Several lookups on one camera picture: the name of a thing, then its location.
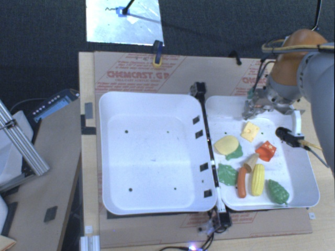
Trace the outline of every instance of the white tray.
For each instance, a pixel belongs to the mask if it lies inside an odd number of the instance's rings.
[[[289,192],[290,197],[287,206],[273,203],[268,194],[267,184],[265,184],[261,196],[252,196],[250,191],[251,175],[247,174],[245,179],[247,196],[243,199],[238,197],[236,187],[220,183],[221,197],[225,205],[236,211],[312,207],[316,205],[320,194],[307,152],[302,148],[292,148],[286,143],[282,143],[275,135],[275,130],[278,127],[292,130],[294,118],[272,111],[249,120],[260,127],[254,141],[250,143],[240,136],[247,122],[242,119],[244,102],[245,97],[224,96],[213,96],[206,101],[212,144],[214,145],[217,140],[225,135],[233,135],[238,138],[243,151],[242,157],[227,161],[225,156],[217,153],[213,147],[215,162],[217,166],[222,163],[231,165],[238,170],[247,158],[268,140],[277,148],[275,155],[269,162],[258,159],[258,163],[265,166],[265,179],[278,181]]]
[[[110,92],[99,112],[108,211],[196,212],[215,205],[203,114],[194,97]]]

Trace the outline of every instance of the yellow corn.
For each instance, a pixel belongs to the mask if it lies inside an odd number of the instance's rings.
[[[251,181],[251,194],[259,196],[264,189],[265,168],[262,164],[256,164]]]

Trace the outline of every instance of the metal plate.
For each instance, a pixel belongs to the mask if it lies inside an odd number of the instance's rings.
[[[153,45],[163,41],[158,0],[135,0],[127,16],[117,14],[130,0],[86,0],[88,42]]]

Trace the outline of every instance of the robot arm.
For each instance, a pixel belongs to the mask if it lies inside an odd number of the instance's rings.
[[[334,174],[334,43],[314,31],[299,30],[282,47],[265,51],[280,55],[266,86],[255,89],[245,102],[243,117],[274,109],[289,115],[292,104],[304,96],[311,103],[316,134]]]

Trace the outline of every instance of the black electronic device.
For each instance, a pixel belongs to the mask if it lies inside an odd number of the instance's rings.
[[[65,89],[47,98],[27,116],[31,127],[35,127],[40,119],[44,119],[52,113],[60,110],[74,100],[78,99],[79,96],[78,91],[74,89]]]

